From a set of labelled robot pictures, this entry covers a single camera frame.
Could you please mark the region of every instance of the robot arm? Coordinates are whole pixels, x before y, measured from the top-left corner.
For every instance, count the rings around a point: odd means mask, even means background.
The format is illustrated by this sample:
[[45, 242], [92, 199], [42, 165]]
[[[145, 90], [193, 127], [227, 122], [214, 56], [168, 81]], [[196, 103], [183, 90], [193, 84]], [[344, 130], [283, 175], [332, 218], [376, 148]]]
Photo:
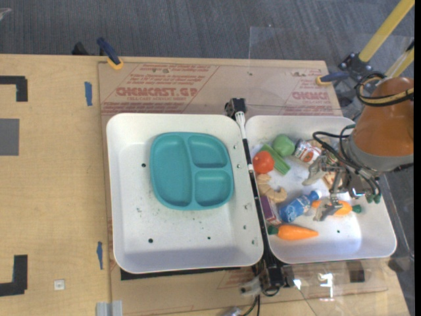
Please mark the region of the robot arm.
[[[380, 81], [371, 97], [362, 95], [365, 84]], [[315, 132], [314, 139], [324, 148], [324, 154], [334, 158], [335, 164], [321, 157], [310, 170], [335, 172], [335, 183], [330, 189], [330, 202], [319, 209], [314, 217], [324, 220], [341, 208], [337, 194], [349, 192], [352, 198], [366, 196], [367, 201], [380, 202], [379, 175], [414, 163], [414, 80], [385, 78], [373, 73], [356, 86], [357, 97], [365, 105], [358, 122], [346, 127], [340, 135]], [[346, 130], [353, 129], [349, 135]], [[323, 142], [318, 135], [339, 138], [339, 149]]]

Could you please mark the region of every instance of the small toy can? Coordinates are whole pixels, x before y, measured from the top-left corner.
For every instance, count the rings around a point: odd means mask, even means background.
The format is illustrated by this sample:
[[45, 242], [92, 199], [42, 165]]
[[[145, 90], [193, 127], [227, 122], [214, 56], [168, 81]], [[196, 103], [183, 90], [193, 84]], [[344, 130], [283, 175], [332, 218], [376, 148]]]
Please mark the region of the small toy can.
[[314, 147], [310, 143], [303, 139], [300, 139], [295, 144], [295, 151], [293, 156], [304, 161], [305, 163], [311, 164], [321, 154], [321, 150], [318, 147]]

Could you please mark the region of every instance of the white tray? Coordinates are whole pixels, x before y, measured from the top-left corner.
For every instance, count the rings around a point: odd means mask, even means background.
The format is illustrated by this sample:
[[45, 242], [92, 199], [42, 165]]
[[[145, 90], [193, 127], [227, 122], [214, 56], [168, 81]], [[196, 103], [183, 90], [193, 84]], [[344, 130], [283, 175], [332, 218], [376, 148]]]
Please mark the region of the white tray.
[[[155, 197], [149, 151], [166, 132], [198, 132], [228, 149], [234, 193], [204, 211], [167, 208]], [[262, 256], [253, 191], [238, 125], [223, 115], [119, 114], [107, 124], [114, 256], [129, 273], [246, 267]]]
[[[315, 131], [339, 134], [353, 122], [343, 117], [296, 117], [296, 116], [254, 116], [246, 122], [246, 133], [251, 155], [264, 143], [269, 143], [278, 134], [286, 134], [294, 142], [299, 138], [312, 139]], [[285, 202], [319, 189], [324, 196], [329, 192], [322, 180], [312, 186], [303, 186], [308, 176], [308, 164], [294, 157], [285, 158], [291, 170], [282, 176], [271, 171], [271, 184], [286, 189]], [[314, 209], [294, 220], [294, 224], [311, 228], [319, 236], [307, 240], [286, 241], [270, 235], [272, 253], [285, 263], [313, 263], [350, 259], [388, 257], [396, 249], [397, 241], [384, 200], [379, 204], [367, 203], [364, 198], [352, 199], [349, 194], [339, 197], [351, 204], [360, 204], [362, 213], [349, 213], [344, 217], [330, 216], [325, 221], [313, 221]]]

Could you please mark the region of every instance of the green object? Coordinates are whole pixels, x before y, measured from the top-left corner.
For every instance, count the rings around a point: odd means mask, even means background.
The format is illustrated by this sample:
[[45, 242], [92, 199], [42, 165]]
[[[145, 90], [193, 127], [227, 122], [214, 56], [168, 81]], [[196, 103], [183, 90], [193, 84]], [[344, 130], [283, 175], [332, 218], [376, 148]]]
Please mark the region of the green object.
[[367, 202], [372, 203], [374, 199], [374, 194], [370, 194], [369, 196], [366, 196]]
[[374, 202], [375, 202], [375, 203], [380, 203], [381, 198], [382, 198], [382, 195], [381, 195], [381, 194], [377, 194], [377, 195], [374, 197]]
[[295, 151], [295, 144], [285, 134], [280, 134], [272, 142], [272, 147], [281, 157], [292, 155]]
[[361, 205], [354, 205], [353, 206], [353, 212], [355, 213], [361, 213], [362, 209], [361, 209]]
[[269, 235], [274, 235], [278, 233], [278, 229], [275, 226], [268, 226], [268, 234]]
[[275, 160], [275, 169], [281, 174], [287, 174], [287, 172], [291, 169], [284, 158], [282, 158], [279, 153], [272, 149], [268, 144], [263, 144], [260, 151], [267, 151], [270, 153], [273, 160]]

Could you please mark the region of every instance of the gray carpet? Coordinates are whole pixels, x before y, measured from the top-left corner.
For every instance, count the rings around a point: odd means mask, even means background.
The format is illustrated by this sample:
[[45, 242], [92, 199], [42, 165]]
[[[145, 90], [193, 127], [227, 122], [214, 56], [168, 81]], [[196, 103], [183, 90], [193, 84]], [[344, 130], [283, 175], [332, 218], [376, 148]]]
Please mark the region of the gray carpet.
[[[102, 36], [122, 56], [322, 59], [332, 71], [399, 1], [0, 0], [12, 10], [0, 20], [0, 53], [71, 55], [80, 41], [98, 55]], [[375, 70], [400, 56], [414, 25], [412, 9], [370, 61]], [[414, 77], [413, 63], [403, 76]], [[395, 268], [414, 315], [414, 168], [385, 181], [404, 232]]]

